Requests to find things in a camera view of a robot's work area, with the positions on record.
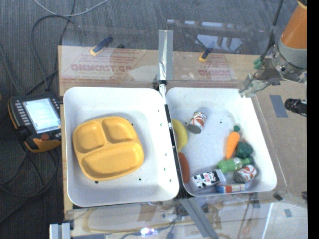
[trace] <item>handheld controller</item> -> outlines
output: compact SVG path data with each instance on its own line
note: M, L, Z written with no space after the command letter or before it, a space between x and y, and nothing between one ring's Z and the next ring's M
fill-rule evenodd
M60 105L53 93L11 97L8 109L19 138L31 152L61 145Z

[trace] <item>yellow banana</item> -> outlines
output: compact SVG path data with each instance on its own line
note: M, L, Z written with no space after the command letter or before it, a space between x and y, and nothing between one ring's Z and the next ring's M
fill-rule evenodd
M177 151L180 152L181 149L185 147L188 142L187 130L184 127L183 123L179 120L172 119L173 129L177 134Z

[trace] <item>button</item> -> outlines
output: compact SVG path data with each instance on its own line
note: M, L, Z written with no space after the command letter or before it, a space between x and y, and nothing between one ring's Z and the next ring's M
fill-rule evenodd
M48 141L50 140L50 136L47 133L42 134L41 136L42 141Z

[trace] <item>display screen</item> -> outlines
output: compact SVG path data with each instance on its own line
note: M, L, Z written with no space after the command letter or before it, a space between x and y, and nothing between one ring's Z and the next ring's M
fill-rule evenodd
M50 98L22 102L37 133L61 129L61 120Z

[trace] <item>dark green vegetable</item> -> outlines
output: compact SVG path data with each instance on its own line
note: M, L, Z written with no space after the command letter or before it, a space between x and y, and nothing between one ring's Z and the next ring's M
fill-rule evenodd
M240 158L249 157L253 153L253 148L246 142L239 142L236 147L236 156Z

